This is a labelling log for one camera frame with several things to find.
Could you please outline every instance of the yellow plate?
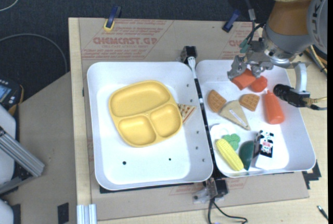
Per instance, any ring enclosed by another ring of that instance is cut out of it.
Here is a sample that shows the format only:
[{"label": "yellow plate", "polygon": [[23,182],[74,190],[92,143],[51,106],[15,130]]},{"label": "yellow plate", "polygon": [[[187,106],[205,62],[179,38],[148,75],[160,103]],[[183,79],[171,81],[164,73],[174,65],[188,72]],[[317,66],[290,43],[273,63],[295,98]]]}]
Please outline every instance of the yellow plate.
[{"label": "yellow plate", "polygon": [[182,127],[178,105],[159,81],[141,81],[118,89],[110,96],[109,110],[120,136],[134,147],[164,141]]}]

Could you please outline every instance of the toy ketchup bottle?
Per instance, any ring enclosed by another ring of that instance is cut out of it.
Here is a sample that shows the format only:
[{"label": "toy ketchup bottle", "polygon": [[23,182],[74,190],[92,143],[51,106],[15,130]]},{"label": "toy ketchup bottle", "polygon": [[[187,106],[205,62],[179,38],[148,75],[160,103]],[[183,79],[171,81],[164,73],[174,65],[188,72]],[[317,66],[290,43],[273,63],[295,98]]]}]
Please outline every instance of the toy ketchup bottle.
[{"label": "toy ketchup bottle", "polygon": [[280,103],[274,93],[267,91],[264,96],[266,117],[269,124],[280,124],[285,120]]}]

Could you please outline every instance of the yellow corn cob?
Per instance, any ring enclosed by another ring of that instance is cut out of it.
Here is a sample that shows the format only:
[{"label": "yellow corn cob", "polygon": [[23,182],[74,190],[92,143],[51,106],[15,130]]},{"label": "yellow corn cob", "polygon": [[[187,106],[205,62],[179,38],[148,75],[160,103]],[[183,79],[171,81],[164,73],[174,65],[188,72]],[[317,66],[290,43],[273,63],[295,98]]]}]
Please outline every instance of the yellow corn cob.
[{"label": "yellow corn cob", "polygon": [[219,139],[216,142],[217,149],[229,164],[229,166],[236,171],[240,171],[244,168],[243,162],[240,157],[237,155],[233,147],[225,139]]}]

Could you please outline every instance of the black pen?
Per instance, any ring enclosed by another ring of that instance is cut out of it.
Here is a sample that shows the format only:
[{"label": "black pen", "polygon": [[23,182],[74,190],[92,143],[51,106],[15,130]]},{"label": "black pen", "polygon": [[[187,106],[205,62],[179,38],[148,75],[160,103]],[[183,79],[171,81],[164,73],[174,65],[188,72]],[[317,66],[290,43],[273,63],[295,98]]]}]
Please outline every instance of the black pen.
[{"label": "black pen", "polygon": [[319,211],[323,214],[323,216],[328,220],[328,216],[326,215],[325,211],[322,209],[320,205],[317,205]]}]

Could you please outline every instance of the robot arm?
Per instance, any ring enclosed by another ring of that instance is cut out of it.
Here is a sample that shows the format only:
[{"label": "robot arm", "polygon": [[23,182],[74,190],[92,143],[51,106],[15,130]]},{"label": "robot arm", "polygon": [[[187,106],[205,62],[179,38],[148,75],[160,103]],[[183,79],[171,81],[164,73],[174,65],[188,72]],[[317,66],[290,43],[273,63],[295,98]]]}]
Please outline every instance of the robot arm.
[{"label": "robot arm", "polygon": [[235,57],[228,78],[233,80],[241,75],[248,65],[256,78],[274,66],[295,69],[296,88],[278,84],[273,91],[293,106],[308,106],[310,94],[305,88],[309,63],[292,61],[313,44],[327,54],[328,0],[275,1],[267,22],[257,26],[263,27],[262,37],[250,44],[245,40],[240,46],[243,55]]}]

